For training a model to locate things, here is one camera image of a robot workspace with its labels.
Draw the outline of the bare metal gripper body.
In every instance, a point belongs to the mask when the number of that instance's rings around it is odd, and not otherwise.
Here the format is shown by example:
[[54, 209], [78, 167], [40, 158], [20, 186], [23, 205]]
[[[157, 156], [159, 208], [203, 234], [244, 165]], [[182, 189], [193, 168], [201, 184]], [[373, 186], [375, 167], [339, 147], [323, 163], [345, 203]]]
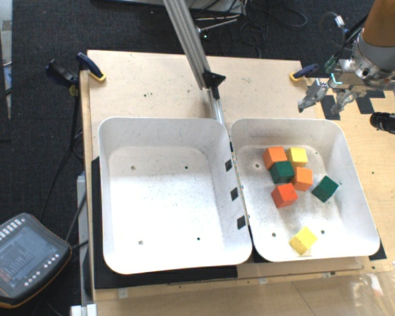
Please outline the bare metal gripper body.
[[365, 93], [385, 90], [395, 77], [395, 70], [384, 70], [366, 59], [340, 59], [327, 82], [334, 90]]

